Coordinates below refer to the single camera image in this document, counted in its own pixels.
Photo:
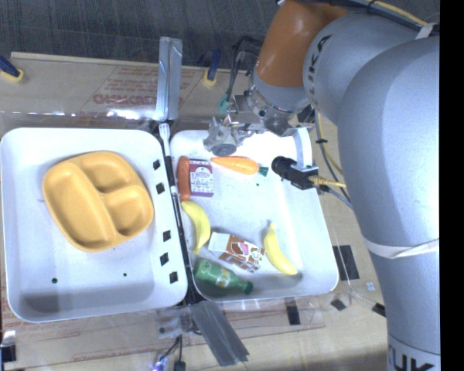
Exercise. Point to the white plastic tray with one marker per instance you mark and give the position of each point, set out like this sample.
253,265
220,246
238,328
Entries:
31,207
239,207

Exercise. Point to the yellow banana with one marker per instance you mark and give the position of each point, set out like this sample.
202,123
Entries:
201,222
276,253

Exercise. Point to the black cylinder on white bracket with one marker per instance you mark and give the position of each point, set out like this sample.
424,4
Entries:
294,170

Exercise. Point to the red and white carton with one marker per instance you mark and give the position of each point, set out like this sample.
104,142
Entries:
201,178

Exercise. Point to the orange and white carton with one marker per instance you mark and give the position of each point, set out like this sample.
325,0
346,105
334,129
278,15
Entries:
241,253

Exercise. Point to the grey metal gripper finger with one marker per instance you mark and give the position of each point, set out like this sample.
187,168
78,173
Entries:
212,135
229,147

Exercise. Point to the green plastic bottle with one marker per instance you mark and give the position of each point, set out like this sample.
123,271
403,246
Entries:
218,277

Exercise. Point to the orange-red toy sausage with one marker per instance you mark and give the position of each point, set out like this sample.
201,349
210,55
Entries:
184,178

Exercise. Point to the orange carrot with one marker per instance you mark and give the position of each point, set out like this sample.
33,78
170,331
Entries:
236,164

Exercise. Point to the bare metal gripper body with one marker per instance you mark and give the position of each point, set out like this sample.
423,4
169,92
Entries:
255,116

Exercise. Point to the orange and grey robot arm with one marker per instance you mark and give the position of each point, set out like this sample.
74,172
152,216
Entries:
386,130

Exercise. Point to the brown cardboard board, red print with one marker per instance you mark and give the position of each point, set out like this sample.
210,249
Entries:
62,79

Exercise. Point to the yellow divided plate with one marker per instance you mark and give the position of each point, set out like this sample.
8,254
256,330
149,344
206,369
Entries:
81,207

